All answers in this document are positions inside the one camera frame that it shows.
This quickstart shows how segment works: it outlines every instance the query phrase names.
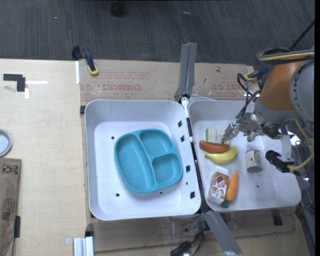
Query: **small food box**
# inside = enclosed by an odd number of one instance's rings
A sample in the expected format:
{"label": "small food box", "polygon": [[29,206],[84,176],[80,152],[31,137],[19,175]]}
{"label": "small food box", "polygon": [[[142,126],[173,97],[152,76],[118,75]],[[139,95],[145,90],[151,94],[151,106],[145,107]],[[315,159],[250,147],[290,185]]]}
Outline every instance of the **small food box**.
{"label": "small food box", "polygon": [[220,166],[216,167],[216,172],[212,175],[211,183],[207,195],[207,201],[220,205],[226,198],[227,186],[229,183],[228,170]]}

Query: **cable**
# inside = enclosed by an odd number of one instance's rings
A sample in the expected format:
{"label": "cable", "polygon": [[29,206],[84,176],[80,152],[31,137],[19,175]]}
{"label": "cable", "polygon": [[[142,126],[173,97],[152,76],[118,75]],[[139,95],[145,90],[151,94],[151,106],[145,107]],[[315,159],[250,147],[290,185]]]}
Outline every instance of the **cable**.
{"label": "cable", "polygon": [[297,119],[295,119],[294,122],[295,122],[296,126],[299,128],[300,132],[303,134],[306,142],[310,146],[311,154],[302,164],[299,164],[299,165],[296,165],[296,166],[292,165],[292,164],[288,165],[287,167],[289,168],[290,172],[297,171],[300,168],[304,167],[315,155],[314,147],[312,146],[312,143],[311,143],[310,139],[308,138],[307,134],[302,129],[302,127],[301,127],[301,125],[300,125],[300,123],[298,122]]}
{"label": "cable", "polygon": [[12,139],[8,132],[5,130],[0,129],[0,135],[4,135],[6,139],[8,140],[8,145],[6,146],[5,150],[0,152],[0,158],[4,157],[11,149],[12,147]]}
{"label": "cable", "polygon": [[306,52],[304,51],[293,51],[291,53],[275,53],[275,54],[270,54],[267,56],[263,57],[257,57],[259,61],[275,61],[275,60],[283,60],[287,58],[293,58],[293,57],[308,57],[308,56],[314,56],[315,55],[315,50],[308,50]]}
{"label": "cable", "polygon": [[247,88],[241,83],[240,79],[242,79],[243,81],[247,81],[241,73],[238,73],[236,76],[236,80],[237,80],[238,84],[241,86],[241,88],[243,90],[247,91]]}
{"label": "cable", "polygon": [[249,103],[256,98],[257,94],[259,94],[260,91],[259,90],[256,90],[252,95],[251,97],[248,99],[248,97],[246,98],[246,101],[245,101],[245,104],[244,104],[244,107],[241,109],[241,116],[243,117],[245,115],[245,112],[246,112],[246,109],[247,109],[247,106],[249,105]]}
{"label": "cable", "polygon": [[[308,132],[309,127],[307,127],[307,125],[311,124],[310,122],[306,123],[303,119],[299,120],[300,125],[306,128],[303,128],[305,134],[308,136],[309,139],[314,138],[314,134]],[[303,134],[301,133],[301,131],[298,129],[297,125],[295,122],[293,123],[288,123],[288,129],[289,131],[293,132],[294,134],[296,134],[296,136],[299,137],[299,140],[295,141],[295,146],[293,147],[293,152],[295,154],[295,159],[299,159],[299,157],[301,158],[301,162],[304,162],[310,155],[310,150],[307,149],[309,148],[307,146],[307,141],[306,138],[303,136]],[[308,175],[308,177],[310,178],[312,176],[312,170],[315,169],[314,163],[313,161],[309,161],[308,164],[306,164],[304,166],[304,172],[302,172],[301,170],[299,171],[299,176],[305,176]]]}
{"label": "cable", "polygon": [[312,28],[315,24],[315,19],[311,21],[310,25],[303,31],[303,33],[299,36],[299,38],[289,47],[289,50],[292,51],[294,47],[300,42],[300,40],[308,33],[308,31]]}
{"label": "cable", "polygon": [[194,253],[192,254],[192,256],[195,256],[196,253],[200,250],[201,246],[204,244],[204,241],[205,241],[205,234],[204,234],[204,232],[201,231],[200,235],[201,235],[200,242],[199,242],[198,246],[196,247],[196,249],[195,249]]}
{"label": "cable", "polygon": [[248,85],[247,81],[245,81],[244,83],[246,85],[246,94],[245,94],[245,104],[244,104],[244,107],[241,110],[242,111],[241,117],[243,117],[245,115],[247,106],[249,104],[249,85]]}
{"label": "cable", "polygon": [[262,62],[268,64],[288,64],[299,61],[308,61],[315,59],[315,50],[298,50],[293,51],[294,47],[300,42],[300,40],[307,34],[307,32],[311,29],[311,27],[315,24],[315,20],[313,20],[309,26],[305,29],[305,31],[299,36],[299,38],[289,47],[289,48],[273,48],[262,50],[256,53],[255,57]]}

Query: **toy carrot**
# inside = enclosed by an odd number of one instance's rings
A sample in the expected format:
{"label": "toy carrot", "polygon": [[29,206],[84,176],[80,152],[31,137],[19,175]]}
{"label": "toy carrot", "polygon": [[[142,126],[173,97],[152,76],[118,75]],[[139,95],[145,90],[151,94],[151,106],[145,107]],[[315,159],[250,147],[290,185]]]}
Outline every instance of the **toy carrot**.
{"label": "toy carrot", "polygon": [[236,194],[237,194],[237,190],[238,190],[238,171],[236,170],[231,179],[229,180],[229,183],[226,187],[226,192],[225,192],[225,200],[221,203],[221,205],[224,208],[228,208],[229,207],[229,201],[232,201],[233,199],[235,199]]}

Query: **white sink basin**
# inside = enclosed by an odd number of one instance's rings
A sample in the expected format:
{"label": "white sink basin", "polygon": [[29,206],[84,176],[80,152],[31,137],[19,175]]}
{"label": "white sink basin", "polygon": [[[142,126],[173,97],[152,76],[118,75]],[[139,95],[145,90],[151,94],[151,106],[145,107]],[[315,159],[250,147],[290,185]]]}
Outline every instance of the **white sink basin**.
{"label": "white sink basin", "polygon": [[[186,114],[172,100],[94,100],[85,108],[88,195],[102,221],[192,215],[201,205]],[[172,139],[183,166],[181,179],[161,190],[127,187],[115,159],[115,143],[127,133],[160,129]]]}
{"label": "white sink basin", "polygon": [[[235,121],[235,115],[244,106],[243,101],[197,100],[189,105],[193,140],[198,159],[204,194],[207,196],[210,180],[216,171],[216,164],[204,157],[205,151],[199,147],[201,140],[206,140],[206,128],[225,130],[229,123]],[[258,136],[253,142],[240,132],[231,141],[238,153],[235,159],[220,166],[233,173],[238,170],[239,182],[235,199],[228,208],[207,201],[209,207],[218,212],[282,208],[296,206],[301,200],[301,191],[297,178],[292,173],[282,173],[271,165],[265,154],[273,150],[281,154],[281,141],[272,140],[266,135]],[[248,172],[245,154],[248,148],[257,149],[262,156],[262,171]]]}

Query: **wooden table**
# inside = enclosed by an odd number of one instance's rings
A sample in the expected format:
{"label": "wooden table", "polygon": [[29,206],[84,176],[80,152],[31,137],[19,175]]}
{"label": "wooden table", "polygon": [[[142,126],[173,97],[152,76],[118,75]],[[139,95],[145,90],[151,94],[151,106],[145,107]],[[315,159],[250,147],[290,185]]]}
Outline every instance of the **wooden table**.
{"label": "wooden table", "polygon": [[[22,160],[15,256],[71,256],[69,241],[87,227],[80,86],[75,61],[1,59],[2,74],[21,74],[29,96],[0,80],[0,128],[12,134],[5,156]],[[300,221],[291,232],[237,238],[246,256],[309,255]],[[177,246],[109,251],[99,255],[169,255]],[[225,255],[208,241],[198,255]]]}

